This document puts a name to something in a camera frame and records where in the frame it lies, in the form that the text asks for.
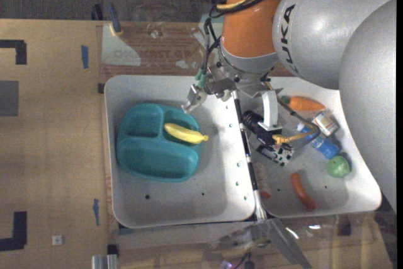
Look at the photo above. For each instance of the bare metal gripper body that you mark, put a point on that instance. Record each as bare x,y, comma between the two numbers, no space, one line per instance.
242,80

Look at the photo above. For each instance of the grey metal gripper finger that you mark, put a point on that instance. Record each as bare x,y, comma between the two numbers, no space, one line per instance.
223,95
196,97

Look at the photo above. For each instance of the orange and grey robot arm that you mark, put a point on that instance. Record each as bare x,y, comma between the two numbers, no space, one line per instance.
315,28

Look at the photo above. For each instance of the yellow banana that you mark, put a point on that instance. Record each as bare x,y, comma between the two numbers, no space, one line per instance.
184,134

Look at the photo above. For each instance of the orange carrot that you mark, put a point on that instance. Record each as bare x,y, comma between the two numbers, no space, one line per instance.
303,103

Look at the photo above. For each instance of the thin black and white rod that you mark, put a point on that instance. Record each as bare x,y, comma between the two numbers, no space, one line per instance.
248,160

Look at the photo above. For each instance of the teal divided plate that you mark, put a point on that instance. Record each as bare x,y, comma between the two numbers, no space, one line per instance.
151,154

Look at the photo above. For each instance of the small white carton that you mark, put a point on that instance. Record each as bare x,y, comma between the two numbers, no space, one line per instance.
325,123

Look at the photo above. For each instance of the white plastic tray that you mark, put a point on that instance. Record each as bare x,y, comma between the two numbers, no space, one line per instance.
340,195
176,201

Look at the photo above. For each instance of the blue bottle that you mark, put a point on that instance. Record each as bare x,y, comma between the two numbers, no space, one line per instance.
325,146

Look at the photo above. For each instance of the orange sausage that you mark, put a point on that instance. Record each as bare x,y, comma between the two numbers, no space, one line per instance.
301,190

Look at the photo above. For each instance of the green ball-shaped vegetable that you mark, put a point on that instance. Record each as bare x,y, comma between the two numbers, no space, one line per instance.
338,167

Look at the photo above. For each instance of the small white square tile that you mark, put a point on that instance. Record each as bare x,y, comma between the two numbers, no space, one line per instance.
57,240

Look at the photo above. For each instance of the black cylinder on white bracket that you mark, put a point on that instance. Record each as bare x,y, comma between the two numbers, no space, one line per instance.
270,110

